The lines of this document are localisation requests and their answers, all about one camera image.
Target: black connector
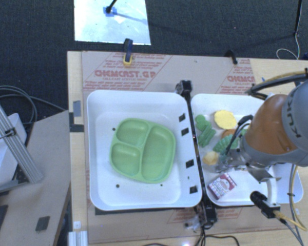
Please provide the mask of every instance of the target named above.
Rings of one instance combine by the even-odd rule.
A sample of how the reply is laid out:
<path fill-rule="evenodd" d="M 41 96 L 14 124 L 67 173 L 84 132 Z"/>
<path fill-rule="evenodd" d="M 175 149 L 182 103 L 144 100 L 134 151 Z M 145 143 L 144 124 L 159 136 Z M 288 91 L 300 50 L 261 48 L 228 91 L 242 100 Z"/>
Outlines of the black connector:
<path fill-rule="evenodd" d="M 261 209 L 261 213 L 265 215 L 268 219 L 275 218 L 275 214 L 273 211 L 279 211 L 281 208 L 278 206 L 270 206 L 267 203 L 267 197 L 259 191 L 253 191 L 250 195 L 250 199 L 259 209 Z"/>

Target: white tray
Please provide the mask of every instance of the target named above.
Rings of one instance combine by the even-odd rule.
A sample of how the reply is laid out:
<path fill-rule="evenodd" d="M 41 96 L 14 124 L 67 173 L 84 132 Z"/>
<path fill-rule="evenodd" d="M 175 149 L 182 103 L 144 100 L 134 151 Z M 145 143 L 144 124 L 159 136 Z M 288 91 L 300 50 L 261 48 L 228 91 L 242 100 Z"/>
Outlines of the white tray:
<path fill-rule="evenodd" d="M 214 122 L 214 113 L 216 111 L 231 111 L 234 113 L 236 120 L 239 121 L 243 116 L 250 114 L 254 116 L 262 103 L 262 100 L 242 95 L 198 94 L 194 96 L 191 101 L 194 118 L 199 114 L 204 115 L 206 119 L 212 123 L 213 129 L 217 131 L 208 146 L 204 148 L 199 147 L 200 157 L 202 158 L 206 152 L 211 151 L 214 145 L 221 138 L 223 130 Z M 214 173 L 212 166 L 208 166 L 204 163 L 202 163 L 202 170 L 207 194 L 210 200 L 216 205 L 222 207 L 253 205 L 250 200 L 250 194 L 252 191 L 259 191 L 267 196 L 267 184 L 265 182 L 259 184 L 248 172 L 233 170 L 228 172 L 228 174 L 237 186 L 225 196 L 217 200 L 207 186 L 215 178 L 220 176 L 220 174 Z M 269 170 L 269 173 L 272 176 L 282 177 L 277 181 L 277 201 L 279 203 L 288 203 L 287 193 L 290 170 L 291 164 L 288 163 L 272 166 Z M 303 189 L 298 173 L 296 174 L 294 183 L 294 194 L 294 202 L 300 201 L 303 196 Z"/>
<path fill-rule="evenodd" d="M 186 101 L 175 93 L 98 90 L 87 98 L 90 198 L 105 211 L 185 208 L 202 198 Z M 126 118 L 141 118 L 169 128 L 176 138 L 176 155 L 169 177 L 144 183 L 117 173 L 109 162 L 113 128 Z M 189 133 L 181 135 L 183 129 Z M 193 160 L 194 165 L 186 167 Z"/>

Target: wooden table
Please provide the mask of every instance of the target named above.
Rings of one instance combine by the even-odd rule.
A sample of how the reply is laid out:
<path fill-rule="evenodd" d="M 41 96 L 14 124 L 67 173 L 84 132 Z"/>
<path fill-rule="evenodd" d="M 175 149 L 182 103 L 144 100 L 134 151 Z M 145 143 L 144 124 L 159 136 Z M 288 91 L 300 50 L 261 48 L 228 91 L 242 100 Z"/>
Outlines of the wooden table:
<path fill-rule="evenodd" d="M 194 57 L 189 57 L 189 61 L 193 61 Z M 180 56 L 181 65 L 187 62 L 188 57 Z M 270 78 L 277 74 L 283 74 L 292 71 L 304 70 L 308 68 L 308 61 L 295 60 L 272 60 L 272 59 L 250 59 L 252 71 L 257 83 L 262 78 Z M 82 104 L 82 54 L 81 52 L 68 52 L 68 83 L 69 83 L 69 111 L 73 112 L 73 103 L 80 101 Z M 274 93 L 288 94 L 293 85 L 285 85 L 274 88 Z M 74 118 L 75 124 L 83 125 L 83 111 L 80 116 Z M 74 232 L 86 231 L 88 229 L 87 219 L 87 201 L 86 201 L 86 176 L 85 176 L 85 146 L 84 133 L 70 133 L 71 148 L 71 193 L 72 193 L 72 217 L 76 226 L 73 227 Z M 308 228 L 308 167 L 300 168 L 299 174 L 304 189 L 303 199 L 296 204 L 300 210 L 302 222 Z M 296 238 L 289 230 L 275 230 L 267 232 L 248 232 L 231 234 L 238 238 L 240 245 L 298 245 Z M 301 232 L 302 240 L 308 245 L 308 231 Z M 90 245 L 126 245 L 137 246 L 149 243 L 162 243 L 166 245 L 194 245 L 198 240 L 198 236 L 182 237 L 182 238 L 165 238 L 155 240 L 138 240 L 130 242 L 113 242 L 100 243 Z M 235 245 L 232 239 L 225 239 L 223 242 L 218 239 L 208 238 L 210 245 Z"/>

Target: black carpet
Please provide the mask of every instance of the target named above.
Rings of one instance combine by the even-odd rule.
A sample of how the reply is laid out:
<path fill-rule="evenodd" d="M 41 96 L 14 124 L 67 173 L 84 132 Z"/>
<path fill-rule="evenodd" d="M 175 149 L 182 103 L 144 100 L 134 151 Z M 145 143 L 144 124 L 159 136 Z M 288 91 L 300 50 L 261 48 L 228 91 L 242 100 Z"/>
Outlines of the black carpet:
<path fill-rule="evenodd" d="M 297 54 L 298 0 L 145 1 L 152 45 L 134 46 L 135 52 L 223 56 L 233 49 L 238 57 L 276 58 L 277 49 L 287 48 Z M 73 10 L 73 0 L 0 0 L 0 86 L 22 88 L 67 109 L 67 51 L 122 49 L 75 42 Z M 301 55 L 308 52 L 308 0 L 303 0 L 299 42 Z M 29 120 L 25 100 L 1 101 L 8 114 Z M 38 119 L 57 112 L 37 107 Z"/>

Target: green plate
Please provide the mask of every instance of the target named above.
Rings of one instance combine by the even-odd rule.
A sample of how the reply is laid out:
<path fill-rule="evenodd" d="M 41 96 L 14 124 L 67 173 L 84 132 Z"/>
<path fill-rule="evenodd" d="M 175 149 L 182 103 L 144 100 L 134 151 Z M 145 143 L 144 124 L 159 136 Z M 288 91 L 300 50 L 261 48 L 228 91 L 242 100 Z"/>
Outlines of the green plate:
<path fill-rule="evenodd" d="M 147 120 L 128 118 L 115 130 L 109 160 L 126 177 L 158 183 L 169 176 L 175 152 L 176 139 L 171 130 Z"/>

